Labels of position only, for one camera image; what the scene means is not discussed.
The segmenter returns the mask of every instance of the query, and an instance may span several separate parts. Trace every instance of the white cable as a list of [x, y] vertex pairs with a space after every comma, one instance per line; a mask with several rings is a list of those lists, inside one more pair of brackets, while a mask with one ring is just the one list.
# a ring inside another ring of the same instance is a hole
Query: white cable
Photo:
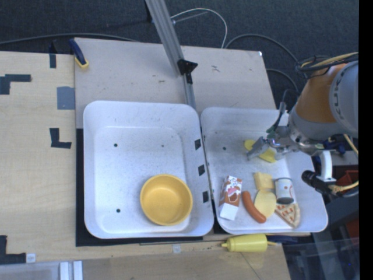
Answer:
[[228, 26], [227, 26], [227, 23], [226, 23], [226, 21], [224, 20], [224, 18], [223, 18], [221, 15], [219, 15], [216, 11], [211, 10], [211, 9], [208, 9], [208, 8], [193, 8], [193, 9], [189, 9], [189, 10], [186, 10], [186, 11], [180, 12], [180, 13], [178, 13], [178, 14], [176, 14], [176, 15], [173, 15], [173, 16], [171, 17], [171, 19], [176, 18], [177, 16], [181, 16], [181, 15], [183, 15], [183, 14], [185, 14], [185, 13], [188, 13], [188, 12], [193, 12], [193, 11], [208, 11], [208, 12], [212, 12], [212, 13], [214, 13], [215, 15], [217, 15], [217, 16], [218, 16], [218, 17], [223, 21], [224, 26], [225, 26], [225, 28], [226, 28], [226, 33], [225, 33], [225, 35], [224, 35], [223, 43], [221, 44], [221, 48], [223, 48], [223, 47], [224, 47], [224, 44], [225, 44], [225, 42], [226, 42], [227, 34], [228, 34]]

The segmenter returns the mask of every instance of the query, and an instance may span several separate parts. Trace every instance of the table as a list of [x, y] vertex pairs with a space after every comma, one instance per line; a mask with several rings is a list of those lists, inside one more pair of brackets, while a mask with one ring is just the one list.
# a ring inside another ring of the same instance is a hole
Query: table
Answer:
[[[84, 105], [93, 99], [184, 103], [183, 84], [175, 82], [161, 45], [85, 38], [77, 42], [90, 61], [88, 71], [75, 65], [72, 55], [0, 52], [0, 77], [10, 85], [8, 94], [0, 94], [0, 235], [8, 236], [6, 252], [33, 253], [38, 262], [117, 258], [117, 263], [122, 257], [148, 260], [181, 253], [191, 264], [196, 258], [225, 258], [250, 266], [247, 275], [270, 279], [268, 275], [276, 273], [289, 279], [281, 245], [270, 246], [264, 254], [238, 255], [221, 248], [228, 235], [213, 232], [202, 241], [186, 243], [75, 246], [76, 129], [81, 127]], [[118, 74], [96, 49], [118, 53], [115, 65], [131, 70]], [[200, 47], [183, 47], [183, 52], [199, 64], [192, 74], [199, 113], [208, 106], [275, 108], [259, 52]], [[99, 72], [96, 61], [103, 61], [100, 68], [107, 70]], [[105, 78], [95, 80], [92, 74]], [[30, 82], [21, 82], [25, 76]], [[98, 83], [83, 95], [85, 78]], [[107, 85], [119, 82], [124, 90], [115, 90], [113, 97]]]

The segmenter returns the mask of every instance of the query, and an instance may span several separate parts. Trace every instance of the wooden table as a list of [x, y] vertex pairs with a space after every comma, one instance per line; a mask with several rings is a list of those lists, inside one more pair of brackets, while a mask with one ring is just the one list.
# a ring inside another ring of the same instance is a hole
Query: wooden table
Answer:
[[[92, 40], [86, 39], [79, 42], [83, 46], [92, 44]], [[143, 46], [149, 48], [149, 55], [160, 53], [155, 62], [161, 63], [166, 70], [148, 71], [150, 79], [157, 76], [155, 87], [164, 86], [174, 78], [169, 74], [171, 68], [167, 68], [168, 60], [161, 45], [108, 44], [119, 45], [127, 53], [132, 51], [136, 55], [139, 55], [136, 51], [143, 53]], [[193, 72], [199, 112], [207, 106], [228, 104], [275, 108], [260, 53], [196, 47], [183, 49], [187, 59], [198, 62], [201, 68]], [[125, 53], [123, 57], [134, 59]], [[95, 70], [94, 62], [95, 58], [91, 58], [92, 71]], [[156, 274], [159, 279], [164, 279], [161, 276], [163, 269], [177, 273], [178, 268], [183, 269], [184, 276], [196, 275], [199, 270], [201, 275], [216, 276], [224, 270], [225, 274], [221, 275], [236, 273], [260, 279], [272, 279], [276, 275], [276, 279], [290, 279], [281, 245], [269, 246], [263, 254], [230, 253], [220, 246], [229, 235], [213, 232], [202, 241], [185, 243], [76, 247], [76, 129], [83, 105], [97, 98], [97, 92], [89, 90], [85, 98], [77, 94], [75, 111], [64, 108], [64, 100], [61, 101], [57, 91], [58, 88], [75, 88], [76, 92], [82, 92], [82, 76], [87, 76], [90, 71], [79, 71], [72, 55], [60, 54], [0, 52], [0, 64], [0, 77], [7, 78], [11, 74], [31, 76], [31, 82], [11, 80], [9, 94], [0, 94], [0, 235], [8, 236], [8, 254], [33, 253], [38, 262], [83, 260], [85, 274], [91, 271], [96, 275], [89, 279], [100, 279], [105, 272], [123, 275], [124, 262], [130, 267], [127, 271], [137, 271], [138, 276], [146, 279]], [[108, 68], [108, 72], [112, 77], [116, 74], [112, 68]], [[141, 78], [118, 78], [124, 86], [138, 87], [134, 99], [139, 100], [143, 86]], [[222, 99], [223, 92], [217, 86], [223, 80], [231, 82], [230, 86], [225, 84], [226, 92], [231, 92], [232, 88], [240, 89], [241, 97], [246, 99], [238, 99], [232, 94]], [[173, 96], [173, 92], [182, 92], [178, 87], [181, 83], [169, 86], [172, 90], [158, 91], [153, 101], [160, 102], [166, 93], [172, 102], [183, 103], [182, 94], [176, 99]], [[128, 99], [128, 96], [131, 94], [126, 91], [121, 98]], [[52, 128], [59, 129], [58, 142], [71, 142], [70, 148], [51, 147]]]

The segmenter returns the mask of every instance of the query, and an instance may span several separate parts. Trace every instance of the white can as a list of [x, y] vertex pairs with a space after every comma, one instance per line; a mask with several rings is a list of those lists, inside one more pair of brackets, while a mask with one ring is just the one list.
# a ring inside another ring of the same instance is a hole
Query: white can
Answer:
[[290, 204], [294, 202], [293, 182], [288, 177], [275, 180], [276, 198], [279, 204]]

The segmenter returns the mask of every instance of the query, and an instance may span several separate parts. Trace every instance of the dark background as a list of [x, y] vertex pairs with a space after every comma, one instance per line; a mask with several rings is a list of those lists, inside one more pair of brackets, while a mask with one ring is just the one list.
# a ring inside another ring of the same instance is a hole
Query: dark background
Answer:
[[[228, 26], [225, 44], [242, 34], [256, 34], [239, 38], [229, 48], [263, 53], [277, 106], [284, 91], [294, 88], [289, 78], [299, 90], [305, 84], [304, 76], [294, 70], [296, 60], [359, 50], [359, 0], [165, 2], [171, 16], [194, 8], [219, 13]], [[176, 20], [198, 13], [189, 12]], [[99, 33], [160, 43], [154, 24], [146, 19], [144, 0], [0, 0], [0, 50], [48, 53], [53, 42], [59, 53], [70, 53], [67, 42], [73, 36], [53, 36], [63, 33]], [[180, 44], [186, 46], [220, 48], [225, 33], [223, 21], [212, 12], [177, 21], [175, 29]], [[51, 37], [8, 42], [38, 36]], [[288, 108], [295, 98], [287, 95]]]

